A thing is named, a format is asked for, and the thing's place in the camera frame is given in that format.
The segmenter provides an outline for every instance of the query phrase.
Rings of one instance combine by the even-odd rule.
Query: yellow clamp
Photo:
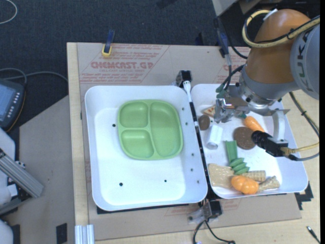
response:
[[[111,55],[114,36],[115,36],[115,31],[109,30],[106,44],[103,45],[102,56],[109,57]]]

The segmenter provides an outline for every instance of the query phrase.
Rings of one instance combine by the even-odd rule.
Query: white divided tray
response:
[[[180,118],[182,151],[165,160],[136,160],[120,146],[118,110],[133,100],[162,100]],[[207,194],[204,166],[185,91],[176,86],[94,86],[85,95],[92,196],[107,211],[198,203]]]
[[[219,84],[198,84],[192,88],[191,95],[193,104],[196,109],[197,118],[203,115],[203,111],[213,105],[216,101],[216,89]],[[276,102],[272,109],[283,109],[281,103]],[[271,116],[263,117],[254,112],[249,115],[253,116],[270,135],[273,135],[273,119]],[[229,160],[226,153],[225,141],[233,141],[233,132],[237,127],[243,127],[241,118],[233,117],[227,123],[219,123],[218,126],[223,128],[221,144],[215,150],[206,147],[209,137],[209,129],[200,131],[204,155],[207,165],[214,163],[221,166],[228,166]],[[290,148],[297,148],[291,128],[285,117],[285,139],[289,142]],[[280,188],[275,190],[266,190],[255,195],[243,195],[236,190],[222,187],[212,187],[215,194],[224,199],[249,197],[256,195],[284,194],[295,193],[305,190],[308,185],[307,174],[303,162],[291,161],[285,157],[273,157],[266,153],[265,150],[255,146],[253,149],[244,150],[238,147],[238,157],[244,157],[244,161],[250,170],[265,170],[267,177],[276,176],[281,183]]]

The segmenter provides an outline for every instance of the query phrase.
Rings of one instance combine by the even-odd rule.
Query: green plate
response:
[[[134,159],[169,159],[183,148],[177,110],[160,100],[124,103],[118,111],[118,136],[123,151]]]

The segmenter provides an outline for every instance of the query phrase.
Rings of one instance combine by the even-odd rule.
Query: table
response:
[[[67,43],[67,56],[71,112],[75,222],[76,225],[85,226],[89,224],[89,215],[87,206],[82,121],[80,119],[81,103],[77,43]],[[308,110],[309,115],[319,124],[319,101],[310,98],[302,91],[297,91],[296,96],[302,102],[304,108]],[[313,133],[305,119],[300,116],[300,113],[288,95],[283,98],[283,104],[285,108],[291,109],[287,116],[298,147],[315,143],[317,141],[316,135]],[[315,150],[308,150],[302,152],[301,155],[302,157],[306,157],[314,152]],[[223,239],[233,239],[236,243],[316,242],[308,232],[306,226],[310,226],[316,235],[320,237],[319,157],[306,161],[304,165],[313,192],[313,199],[310,202],[303,203],[301,219],[218,228],[214,229],[215,234]],[[182,231],[168,234],[110,239],[96,241],[96,243],[192,243],[192,235],[193,231]],[[218,243],[207,229],[202,229],[198,232],[197,241],[201,241],[202,243]]]

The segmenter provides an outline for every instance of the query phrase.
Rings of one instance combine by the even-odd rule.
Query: black carpet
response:
[[[104,43],[109,29],[116,31],[116,43],[195,45],[201,33],[204,45],[216,44],[211,0],[11,1],[18,12],[12,21],[0,24],[0,69],[67,77],[67,42]],[[274,6],[296,8],[309,17],[320,14],[320,0],[284,0]],[[0,22],[14,13],[12,4],[0,0]],[[245,46],[241,28],[249,13],[244,15],[233,4],[220,17],[234,46]],[[0,72],[0,78],[15,75],[19,73],[13,70]],[[50,74],[28,77],[26,89],[17,127],[68,94],[67,82]]]

